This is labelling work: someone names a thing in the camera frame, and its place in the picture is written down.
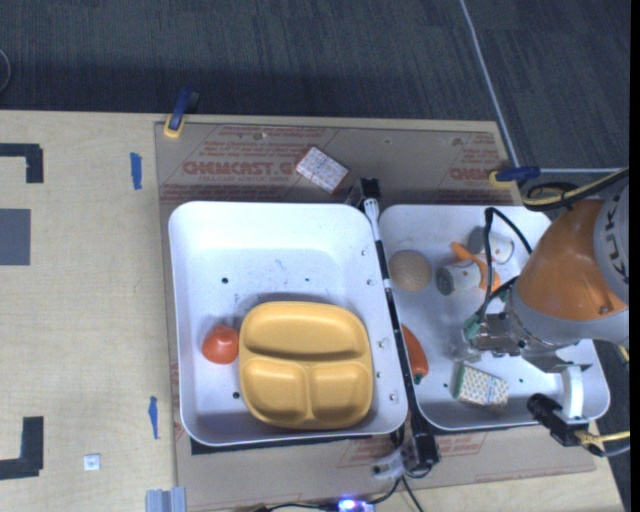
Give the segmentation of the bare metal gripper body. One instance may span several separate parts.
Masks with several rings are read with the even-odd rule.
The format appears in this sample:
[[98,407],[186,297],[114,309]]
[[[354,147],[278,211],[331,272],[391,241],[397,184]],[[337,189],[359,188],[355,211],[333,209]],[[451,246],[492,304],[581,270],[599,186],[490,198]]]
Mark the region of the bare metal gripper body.
[[487,314],[483,317],[472,347],[490,352],[494,357],[521,355],[520,337],[514,333],[511,317],[506,312]]

